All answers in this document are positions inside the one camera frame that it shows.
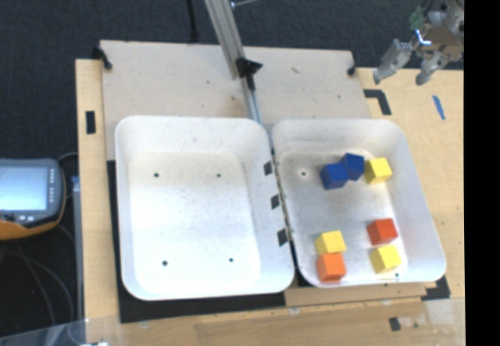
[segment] yellow cube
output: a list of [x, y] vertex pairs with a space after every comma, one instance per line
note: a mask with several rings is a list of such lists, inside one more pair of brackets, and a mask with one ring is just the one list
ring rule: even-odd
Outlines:
[[344, 238], [342, 237], [342, 232], [340, 230], [323, 232], [320, 236], [318, 236], [315, 244], [318, 255], [324, 255], [326, 253], [341, 253], [347, 250], [347, 246], [345, 246]]
[[370, 261], [377, 274], [386, 273], [401, 264], [398, 249], [393, 245], [376, 248], [370, 253]]
[[385, 157], [368, 160], [365, 164], [365, 179], [368, 184], [379, 184], [392, 177], [392, 169]]

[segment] black carpet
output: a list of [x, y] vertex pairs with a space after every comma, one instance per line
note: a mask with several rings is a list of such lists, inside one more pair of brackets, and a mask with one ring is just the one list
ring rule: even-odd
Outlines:
[[[358, 66], [377, 66], [394, 37], [410, 39], [408, 17], [421, 2], [266, 0], [238, 7], [235, 16], [245, 45], [350, 50]], [[203, 1], [193, 3], [200, 42], [216, 43]], [[0, 157], [57, 158], [76, 151], [74, 62], [91, 58], [101, 39], [187, 41], [190, 33], [186, 0], [0, 0]], [[416, 59], [408, 64], [417, 66]], [[463, 63], [449, 68], [462, 69]], [[77, 174], [76, 166], [67, 173]], [[70, 232], [72, 214], [70, 206], [62, 222]], [[62, 230], [21, 247], [76, 297], [74, 251]], [[72, 319], [67, 292], [47, 274], [39, 276], [55, 321]], [[47, 303], [25, 263], [4, 252], [0, 337], [49, 325]]]

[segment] empty white tray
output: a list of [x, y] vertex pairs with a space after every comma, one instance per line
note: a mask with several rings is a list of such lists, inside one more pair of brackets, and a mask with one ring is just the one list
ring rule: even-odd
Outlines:
[[288, 287], [295, 270], [278, 235], [286, 225], [260, 125], [131, 116], [115, 142], [120, 259], [132, 295], [172, 300]]
[[[443, 276], [445, 254], [399, 127], [382, 119], [287, 120], [273, 128], [273, 144], [298, 268], [311, 284], [431, 282]], [[387, 158], [393, 176], [375, 185], [361, 177], [326, 191], [320, 170], [347, 152], [365, 159]], [[402, 264], [376, 274], [369, 259], [373, 247], [366, 226], [381, 218], [395, 221], [399, 237], [392, 244]], [[347, 245], [347, 274], [336, 284], [320, 282], [316, 271], [314, 241], [331, 230], [340, 230]]]

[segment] display screen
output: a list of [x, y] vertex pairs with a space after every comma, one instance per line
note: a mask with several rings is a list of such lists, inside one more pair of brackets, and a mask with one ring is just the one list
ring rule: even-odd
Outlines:
[[47, 209], [47, 167], [1, 167], [0, 211]]

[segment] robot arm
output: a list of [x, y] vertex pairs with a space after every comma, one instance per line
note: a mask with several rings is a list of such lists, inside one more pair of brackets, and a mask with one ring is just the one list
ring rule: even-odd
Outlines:
[[381, 64], [373, 71], [376, 84], [405, 66], [414, 52], [421, 60], [421, 71], [416, 77], [418, 85], [428, 82], [435, 71], [449, 62], [463, 57], [465, 0], [444, 0], [439, 11], [432, 11], [434, 1], [423, 0], [410, 16], [413, 32], [410, 42], [392, 41]]

